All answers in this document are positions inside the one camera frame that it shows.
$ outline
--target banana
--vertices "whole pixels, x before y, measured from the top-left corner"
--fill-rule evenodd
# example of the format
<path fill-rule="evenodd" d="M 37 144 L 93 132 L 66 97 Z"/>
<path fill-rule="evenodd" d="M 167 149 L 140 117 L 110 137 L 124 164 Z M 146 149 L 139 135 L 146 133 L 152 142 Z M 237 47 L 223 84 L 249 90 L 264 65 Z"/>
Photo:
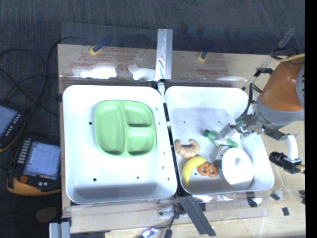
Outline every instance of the banana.
<path fill-rule="evenodd" d="M 206 159 L 202 156 L 195 156 L 190 158 L 184 165 L 182 169 L 182 176 L 185 180 L 185 186 L 188 186 L 189 177 L 195 167 L 200 166 L 201 164 L 205 163 Z"/>

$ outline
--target pretzel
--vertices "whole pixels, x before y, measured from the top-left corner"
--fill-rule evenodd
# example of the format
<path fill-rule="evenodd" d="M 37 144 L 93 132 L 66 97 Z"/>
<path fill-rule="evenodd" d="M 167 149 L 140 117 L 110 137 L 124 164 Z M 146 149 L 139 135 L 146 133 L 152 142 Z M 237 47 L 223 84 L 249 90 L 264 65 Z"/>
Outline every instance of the pretzel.
<path fill-rule="evenodd" d="M 215 165 L 205 162 L 198 166 L 198 173 L 202 176 L 209 176 L 209 177 L 215 177 L 218 175 L 218 169 Z"/>

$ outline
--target green divided plate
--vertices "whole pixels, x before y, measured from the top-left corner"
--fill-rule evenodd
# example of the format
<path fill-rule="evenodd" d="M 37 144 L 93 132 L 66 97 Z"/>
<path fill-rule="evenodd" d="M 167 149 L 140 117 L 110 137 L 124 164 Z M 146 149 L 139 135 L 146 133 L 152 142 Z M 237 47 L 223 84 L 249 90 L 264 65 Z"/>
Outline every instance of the green divided plate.
<path fill-rule="evenodd" d="M 96 108 L 94 125 L 97 145 L 108 154 L 143 155 L 157 143 L 153 113 L 141 102 L 103 101 Z"/>

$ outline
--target blue clamp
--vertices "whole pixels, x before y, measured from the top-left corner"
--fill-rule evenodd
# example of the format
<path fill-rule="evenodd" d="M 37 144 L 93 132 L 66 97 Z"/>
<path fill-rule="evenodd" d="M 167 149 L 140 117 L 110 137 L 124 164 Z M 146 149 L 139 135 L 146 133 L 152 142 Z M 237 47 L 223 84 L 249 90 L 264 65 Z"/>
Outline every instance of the blue clamp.
<path fill-rule="evenodd" d="M 107 46 L 111 40 L 111 35 L 108 35 L 107 37 L 103 38 L 99 43 L 90 48 L 90 53 L 94 56 L 97 55 L 101 52 L 101 50 L 103 50 L 103 46 Z"/>
<path fill-rule="evenodd" d="M 204 62 L 207 58 L 208 52 L 211 50 L 212 42 L 209 41 L 205 49 L 199 54 L 198 60 Z"/>

